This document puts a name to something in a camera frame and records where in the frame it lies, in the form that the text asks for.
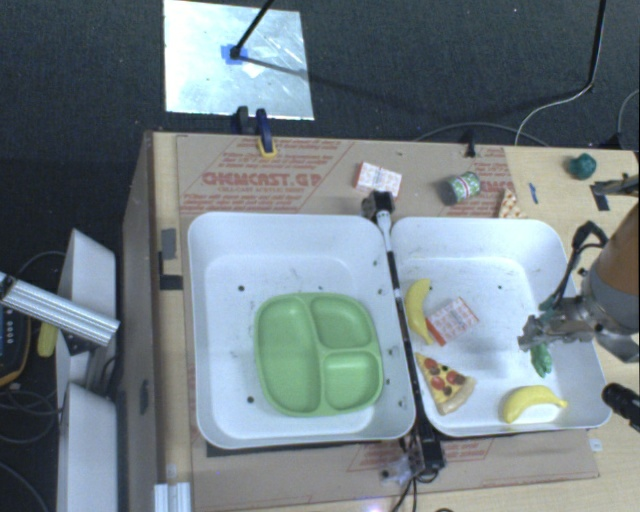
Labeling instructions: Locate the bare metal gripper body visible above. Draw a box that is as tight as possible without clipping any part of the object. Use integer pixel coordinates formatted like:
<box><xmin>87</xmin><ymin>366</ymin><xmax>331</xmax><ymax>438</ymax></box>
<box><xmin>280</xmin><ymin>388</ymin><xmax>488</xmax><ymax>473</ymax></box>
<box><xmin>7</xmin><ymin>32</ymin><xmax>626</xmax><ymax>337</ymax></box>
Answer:
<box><xmin>542</xmin><ymin>295</ymin><xmax>605</xmax><ymax>347</ymax></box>

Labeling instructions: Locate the green broccoli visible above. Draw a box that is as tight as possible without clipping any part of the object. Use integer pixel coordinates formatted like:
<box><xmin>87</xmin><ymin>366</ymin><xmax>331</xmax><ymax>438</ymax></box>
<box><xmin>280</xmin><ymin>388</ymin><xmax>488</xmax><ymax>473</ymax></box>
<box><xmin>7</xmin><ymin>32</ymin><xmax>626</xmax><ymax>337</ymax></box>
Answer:
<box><xmin>530</xmin><ymin>342</ymin><xmax>554</xmax><ymax>380</ymax></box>

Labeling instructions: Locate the white plastic tray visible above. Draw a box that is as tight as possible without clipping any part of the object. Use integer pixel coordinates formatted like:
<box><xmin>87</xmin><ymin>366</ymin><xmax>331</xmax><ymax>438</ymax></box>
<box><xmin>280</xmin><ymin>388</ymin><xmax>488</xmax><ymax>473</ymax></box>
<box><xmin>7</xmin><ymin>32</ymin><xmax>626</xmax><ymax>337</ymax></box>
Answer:
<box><xmin>187</xmin><ymin>210</ymin><xmax>418</xmax><ymax>450</ymax></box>
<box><xmin>389</xmin><ymin>215</ymin><xmax>614</xmax><ymax>438</ymax></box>

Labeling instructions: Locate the yellow banana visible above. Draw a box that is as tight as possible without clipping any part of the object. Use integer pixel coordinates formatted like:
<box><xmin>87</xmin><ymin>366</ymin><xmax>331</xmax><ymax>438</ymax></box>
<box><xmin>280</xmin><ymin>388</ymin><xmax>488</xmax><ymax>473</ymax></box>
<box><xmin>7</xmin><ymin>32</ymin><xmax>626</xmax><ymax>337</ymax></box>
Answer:
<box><xmin>403</xmin><ymin>277</ymin><xmax>436</xmax><ymax>346</ymax></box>
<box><xmin>501</xmin><ymin>384</ymin><xmax>570</xmax><ymax>425</ymax></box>

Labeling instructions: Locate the orange and white carton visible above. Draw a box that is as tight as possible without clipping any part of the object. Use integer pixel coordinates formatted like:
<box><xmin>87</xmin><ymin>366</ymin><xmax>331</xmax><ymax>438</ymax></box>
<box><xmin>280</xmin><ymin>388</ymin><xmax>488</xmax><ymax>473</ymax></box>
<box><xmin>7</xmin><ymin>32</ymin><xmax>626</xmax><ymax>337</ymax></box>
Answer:
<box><xmin>425</xmin><ymin>296</ymin><xmax>481</xmax><ymax>348</ymax></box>
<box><xmin>354</xmin><ymin>161</ymin><xmax>404</xmax><ymax>200</ymax></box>

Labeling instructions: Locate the pizza slice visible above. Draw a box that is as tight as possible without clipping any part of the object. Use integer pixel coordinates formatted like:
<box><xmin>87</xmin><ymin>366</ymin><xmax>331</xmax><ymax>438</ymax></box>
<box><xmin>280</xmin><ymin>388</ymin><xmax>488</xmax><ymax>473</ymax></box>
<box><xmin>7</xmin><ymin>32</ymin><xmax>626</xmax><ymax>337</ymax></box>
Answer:
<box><xmin>414</xmin><ymin>351</ymin><xmax>478</xmax><ymax>417</ymax></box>

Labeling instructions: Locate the orange checkered triangular slice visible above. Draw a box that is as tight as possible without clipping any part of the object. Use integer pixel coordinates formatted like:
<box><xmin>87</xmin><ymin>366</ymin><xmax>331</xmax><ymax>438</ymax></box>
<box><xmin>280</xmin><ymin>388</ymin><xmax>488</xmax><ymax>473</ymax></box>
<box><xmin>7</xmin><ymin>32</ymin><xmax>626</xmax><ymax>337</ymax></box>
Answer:
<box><xmin>496</xmin><ymin>187</ymin><xmax>529</xmax><ymax>220</ymax></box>

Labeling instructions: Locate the thin black and white rod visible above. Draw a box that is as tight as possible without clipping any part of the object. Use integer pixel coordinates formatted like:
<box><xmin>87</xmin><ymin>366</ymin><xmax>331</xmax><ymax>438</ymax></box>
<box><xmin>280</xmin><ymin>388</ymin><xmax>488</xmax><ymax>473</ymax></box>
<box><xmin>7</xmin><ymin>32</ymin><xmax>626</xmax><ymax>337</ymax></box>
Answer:
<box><xmin>378</xmin><ymin>209</ymin><xmax>430</xmax><ymax>437</ymax></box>

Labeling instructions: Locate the green and white can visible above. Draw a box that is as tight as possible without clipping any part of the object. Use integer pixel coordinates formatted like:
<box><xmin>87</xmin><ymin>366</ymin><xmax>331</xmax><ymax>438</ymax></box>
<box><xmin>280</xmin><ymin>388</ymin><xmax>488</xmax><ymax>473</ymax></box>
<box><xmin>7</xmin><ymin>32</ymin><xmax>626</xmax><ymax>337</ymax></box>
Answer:
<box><xmin>445</xmin><ymin>170</ymin><xmax>483</xmax><ymax>207</ymax></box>

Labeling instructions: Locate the dark green lump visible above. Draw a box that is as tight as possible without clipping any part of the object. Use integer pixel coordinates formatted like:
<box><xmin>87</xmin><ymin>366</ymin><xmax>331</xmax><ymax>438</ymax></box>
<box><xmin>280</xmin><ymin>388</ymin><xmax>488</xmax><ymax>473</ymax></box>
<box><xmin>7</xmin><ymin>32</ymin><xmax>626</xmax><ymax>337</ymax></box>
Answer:
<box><xmin>568</xmin><ymin>152</ymin><xmax>599</xmax><ymax>180</ymax></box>

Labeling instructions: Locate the green divided plate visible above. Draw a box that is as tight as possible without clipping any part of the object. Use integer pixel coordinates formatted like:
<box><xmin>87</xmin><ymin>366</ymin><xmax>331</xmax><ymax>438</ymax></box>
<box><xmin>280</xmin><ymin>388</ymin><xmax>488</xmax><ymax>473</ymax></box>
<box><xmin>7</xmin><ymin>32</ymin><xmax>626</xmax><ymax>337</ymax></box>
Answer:
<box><xmin>253</xmin><ymin>292</ymin><xmax>386</xmax><ymax>418</ymax></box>

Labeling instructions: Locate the brown cardboard board red print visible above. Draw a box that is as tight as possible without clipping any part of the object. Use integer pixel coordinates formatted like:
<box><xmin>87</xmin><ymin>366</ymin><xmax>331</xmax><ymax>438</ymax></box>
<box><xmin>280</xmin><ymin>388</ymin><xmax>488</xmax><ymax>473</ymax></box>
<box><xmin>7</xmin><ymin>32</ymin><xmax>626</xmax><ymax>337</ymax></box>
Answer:
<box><xmin>175</xmin><ymin>134</ymin><xmax>601</xmax><ymax>507</ymax></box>

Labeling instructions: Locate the black cylinder on white bracket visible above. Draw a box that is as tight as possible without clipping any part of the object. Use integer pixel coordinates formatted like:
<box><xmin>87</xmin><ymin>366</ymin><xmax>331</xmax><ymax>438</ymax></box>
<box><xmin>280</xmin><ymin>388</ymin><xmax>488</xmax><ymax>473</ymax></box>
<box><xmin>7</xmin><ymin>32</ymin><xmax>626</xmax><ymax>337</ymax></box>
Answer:
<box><xmin>595</xmin><ymin>329</ymin><xmax>640</xmax><ymax>433</ymax></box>

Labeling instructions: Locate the black block with thin wires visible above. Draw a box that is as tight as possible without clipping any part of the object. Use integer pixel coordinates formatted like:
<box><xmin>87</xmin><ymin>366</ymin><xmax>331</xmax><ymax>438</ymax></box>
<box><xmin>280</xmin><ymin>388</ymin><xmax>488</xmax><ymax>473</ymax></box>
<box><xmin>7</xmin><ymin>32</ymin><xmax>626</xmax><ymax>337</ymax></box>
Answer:
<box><xmin>409</xmin><ymin>432</ymin><xmax>447</xmax><ymax>474</ymax></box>
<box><xmin>360</xmin><ymin>190</ymin><xmax>396</xmax><ymax>218</ymax></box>

